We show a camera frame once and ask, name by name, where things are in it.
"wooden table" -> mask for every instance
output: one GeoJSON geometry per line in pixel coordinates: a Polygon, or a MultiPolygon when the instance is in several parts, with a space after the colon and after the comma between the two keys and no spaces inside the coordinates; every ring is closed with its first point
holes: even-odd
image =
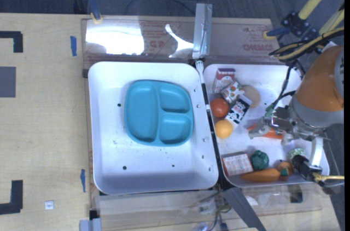
{"type": "MultiPolygon", "coordinates": [[[[16,67],[15,98],[0,98],[0,204],[10,202],[11,181],[24,184],[21,212],[0,215],[0,230],[78,230],[79,221],[89,217],[81,46],[85,17],[0,14],[0,30],[21,31],[24,38],[23,53],[13,52],[12,39],[0,38],[0,66],[16,67]],[[77,39],[77,56],[72,55],[70,36],[77,39]],[[54,209],[46,210],[49,200],[54,201],[54,209]]],[[[267,230],[340,230],[330,198],[322,193],[317,197],[321,210],[261,216],[260,220],[267,230]]],[[[246,229],[241,219],[227,223],[231,230],[246,229]]]]}

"blue tape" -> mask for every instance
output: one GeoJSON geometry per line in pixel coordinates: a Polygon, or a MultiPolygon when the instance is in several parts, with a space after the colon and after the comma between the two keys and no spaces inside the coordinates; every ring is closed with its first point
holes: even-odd
{"type": "Polygon", "coordinates": [[[72,50],[72,55],[76,56],[77,55],[77,38],[74,36],[71,36],[71,50],[72,50]]]}
{"type": "Polygon", "coordinates": [[[81,184],[83,185],[83,192],[85,193],[85,170],[81,169],[81,173],[80,173],[80,180],[81,180],[81,184]]]}

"black strip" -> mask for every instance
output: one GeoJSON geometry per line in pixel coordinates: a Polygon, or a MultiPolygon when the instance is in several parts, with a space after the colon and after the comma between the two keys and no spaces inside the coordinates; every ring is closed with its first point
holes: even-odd
{"type": "Polygon", "coordinates": [[[13,53],[23,53],[23,34],[19,31],[0,31],[0,38],[13,39],[13,53]]]}
{"type": "Polygon", "coordinates": [[[19,213],[23,209],[23,180],[12,181],[10,202],[0,204],[0,215],[19,213]]]}

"blue divided plate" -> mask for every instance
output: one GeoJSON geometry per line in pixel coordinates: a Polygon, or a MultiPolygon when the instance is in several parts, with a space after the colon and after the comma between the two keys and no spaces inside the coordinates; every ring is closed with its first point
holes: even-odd
{"type": "Polygon", "coordinates": [[[190,96],[172,83],[136,81],[126,93],[124,123],[127,134],[143,145],[182,145],[193,131],[190,96]]]}

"brown round object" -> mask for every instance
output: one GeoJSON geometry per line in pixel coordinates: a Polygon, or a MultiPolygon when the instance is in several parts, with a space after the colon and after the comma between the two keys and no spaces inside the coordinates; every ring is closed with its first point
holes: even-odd
{"type": "Polygon", "coordinates": [[[210,102],[210,109],[215,117],[222,118],[229,112],[230,106],[222,97],[217,97],[210,102]]]}
{"type": "Polygon", "coordinates": [[[244,90],[245,97],[247,97],[248,99],[250,99],[252,101],[250,108],[257,107],[261,101],[261,96],[260,96],[259,91],[250,85],[243,86],[243,90],[244,90]]]}

